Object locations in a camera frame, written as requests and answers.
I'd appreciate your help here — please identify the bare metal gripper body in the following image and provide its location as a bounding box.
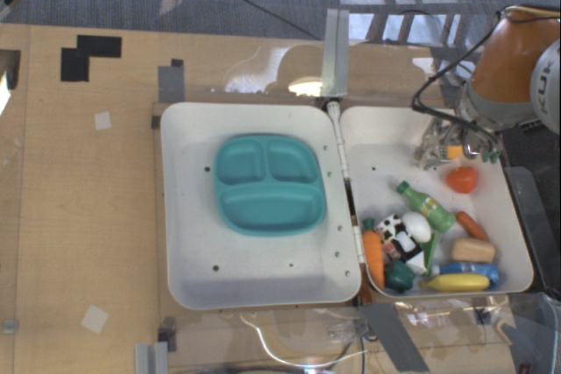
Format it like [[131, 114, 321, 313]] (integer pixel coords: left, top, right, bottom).
[[423, 116, 499, 155]]

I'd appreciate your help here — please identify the red toy tomato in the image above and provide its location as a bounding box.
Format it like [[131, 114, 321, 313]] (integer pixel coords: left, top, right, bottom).
[[445, 165, 479, 194]]

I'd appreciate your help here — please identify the white plastic tray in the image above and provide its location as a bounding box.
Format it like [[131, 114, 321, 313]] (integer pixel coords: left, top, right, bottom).
[[160, 102, 363, 312], [339, 105, 536, 300]]

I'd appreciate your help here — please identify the green toy bottle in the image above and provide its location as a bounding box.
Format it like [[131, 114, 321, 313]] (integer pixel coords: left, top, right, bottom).
[[395, 180, 457, 234]]

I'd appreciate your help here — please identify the white toy egg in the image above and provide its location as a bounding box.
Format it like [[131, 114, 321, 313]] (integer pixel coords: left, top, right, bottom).
[[401, 210, 433, 243]]

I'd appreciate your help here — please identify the orange toy sausage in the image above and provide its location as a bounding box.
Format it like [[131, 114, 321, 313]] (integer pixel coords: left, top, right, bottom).
[[455, 210, 489, 243]]

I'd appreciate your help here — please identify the thin black and white rod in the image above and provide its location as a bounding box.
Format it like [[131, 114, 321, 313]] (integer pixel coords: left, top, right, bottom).
[[326, 100, 367, 265]]

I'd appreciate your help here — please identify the green flat wedge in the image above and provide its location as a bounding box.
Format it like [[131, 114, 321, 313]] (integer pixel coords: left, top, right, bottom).
[[423, 229, 440, 272]]

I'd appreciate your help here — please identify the cow print milk carton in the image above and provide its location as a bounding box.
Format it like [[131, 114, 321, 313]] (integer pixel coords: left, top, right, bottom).
[[374, 213, 429, 277]]

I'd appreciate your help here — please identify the tan toy bread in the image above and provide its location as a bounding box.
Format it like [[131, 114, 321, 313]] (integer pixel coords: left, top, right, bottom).
[[451, 236, 498, 265]]

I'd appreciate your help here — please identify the orange toy carrot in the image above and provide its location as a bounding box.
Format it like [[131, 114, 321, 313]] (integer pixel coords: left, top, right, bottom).
[[361, 217, 387, 291]]

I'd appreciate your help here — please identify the blue toy bottle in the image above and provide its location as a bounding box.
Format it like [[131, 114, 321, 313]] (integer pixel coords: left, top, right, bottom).
[[430, 261, 501, 288]]

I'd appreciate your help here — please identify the dark green toy pepper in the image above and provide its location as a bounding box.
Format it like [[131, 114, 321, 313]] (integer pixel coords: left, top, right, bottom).
[[384, 260, 415, 293]]

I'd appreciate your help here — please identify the yellow banana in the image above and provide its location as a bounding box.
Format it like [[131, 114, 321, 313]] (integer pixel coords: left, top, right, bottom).
[[419, 272, 491, 293]]

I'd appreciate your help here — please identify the teal divided plate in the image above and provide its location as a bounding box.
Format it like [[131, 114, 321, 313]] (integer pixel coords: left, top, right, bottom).
[[213, 133, 328, 238]]

